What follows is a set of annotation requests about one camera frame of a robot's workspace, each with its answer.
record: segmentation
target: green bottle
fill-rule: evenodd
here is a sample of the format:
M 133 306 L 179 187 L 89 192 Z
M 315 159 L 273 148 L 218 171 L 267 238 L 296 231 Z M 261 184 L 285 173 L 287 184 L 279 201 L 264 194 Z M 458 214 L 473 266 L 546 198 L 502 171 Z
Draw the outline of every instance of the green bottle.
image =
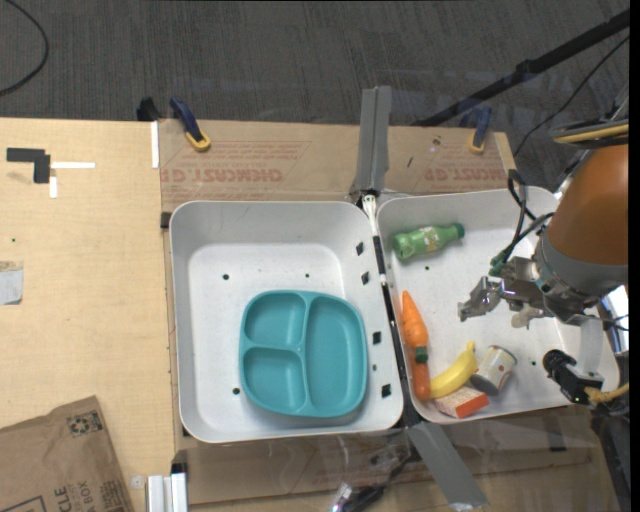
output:
M 426 226 L 409 233 L 398 233 L 393 237 L 393 249 L 400 260 L 418 254 L 437 251 L 447 243 L 464 236 L 462 224 L 451 226 Z

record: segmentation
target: blue plate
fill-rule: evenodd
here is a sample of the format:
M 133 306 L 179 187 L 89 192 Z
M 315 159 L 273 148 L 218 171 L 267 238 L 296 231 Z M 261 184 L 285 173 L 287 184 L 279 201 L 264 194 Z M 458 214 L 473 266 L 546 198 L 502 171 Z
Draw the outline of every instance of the blue plate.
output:
M 321 293 L 254 297 L 242 317 L 240 378 L 249 399 L 268 411 L 313 418 L 352 412 L 367 386 L 360 314 Z

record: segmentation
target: banana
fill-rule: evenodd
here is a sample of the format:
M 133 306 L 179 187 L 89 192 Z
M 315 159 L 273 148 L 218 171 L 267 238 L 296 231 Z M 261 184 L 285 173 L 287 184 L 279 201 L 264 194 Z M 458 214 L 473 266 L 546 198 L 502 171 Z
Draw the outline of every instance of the banana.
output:
M 437 377 L 431 379 L 431 395 L 429 398 L 440 398 L 461 388 L 478 368 L 475 355 L 475 343 L 470 341 L 467 348 L 455 362 Z

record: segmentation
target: tin can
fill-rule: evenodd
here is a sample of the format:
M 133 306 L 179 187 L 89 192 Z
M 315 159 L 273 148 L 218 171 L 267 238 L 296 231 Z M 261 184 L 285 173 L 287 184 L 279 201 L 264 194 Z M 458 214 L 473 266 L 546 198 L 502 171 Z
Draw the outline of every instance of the tin can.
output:
M 496 396 L 517 363 L 518 360 L 511 352 L 497 345 L 491 345 L 478 364 L 476 373 L 469 380 L 476 389 L 484 391 L 487 395 Z

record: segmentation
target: dark floor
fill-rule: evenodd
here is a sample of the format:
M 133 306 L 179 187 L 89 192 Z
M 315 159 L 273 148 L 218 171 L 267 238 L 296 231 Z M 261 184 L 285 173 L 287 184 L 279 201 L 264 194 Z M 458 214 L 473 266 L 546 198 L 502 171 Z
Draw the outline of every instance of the dark floor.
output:
M 630 0 L 12 1 L 41 24 L 50 54 L 33 80 L 0 96 L 0 116 L 133 120 L 142 97 L 169 115 L 169 97 L 178 95 L 203 119 L 357 124 L 362 90 L 390 85 L 395 125 L 434 114 L 630 7 Z M 515 150 L 628 34 L 489 101 L 492 128 Z M 0 89 L 36 67 L 43 49 L 36 27 L 0 0 Z M 549 141 L 546 129 L 602 116 L 628 79 L 624 43 L 517 155 L 528 183 L 553 188 L 574 154 Z

